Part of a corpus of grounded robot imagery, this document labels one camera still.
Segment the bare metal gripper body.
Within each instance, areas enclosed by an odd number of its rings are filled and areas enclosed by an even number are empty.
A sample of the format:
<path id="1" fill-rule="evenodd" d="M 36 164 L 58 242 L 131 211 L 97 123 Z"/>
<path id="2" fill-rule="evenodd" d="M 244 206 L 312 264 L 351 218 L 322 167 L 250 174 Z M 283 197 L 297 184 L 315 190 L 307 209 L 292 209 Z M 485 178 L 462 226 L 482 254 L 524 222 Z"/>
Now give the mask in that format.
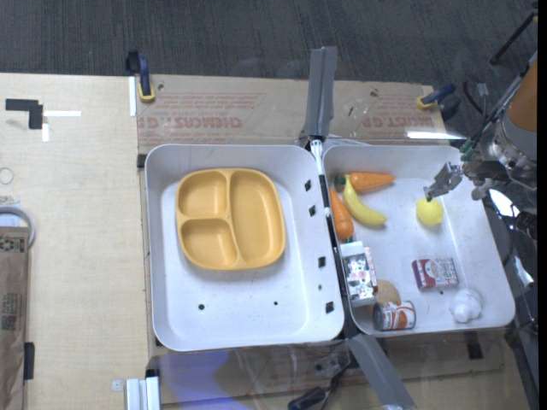
<path id="1" fill-rule="evenodd" d="M 462 150 L 462 171 L 474 182 L 512 182 L 535 191 L 538 186 L 537 134 L 487 129 L 475 146 Z"/>

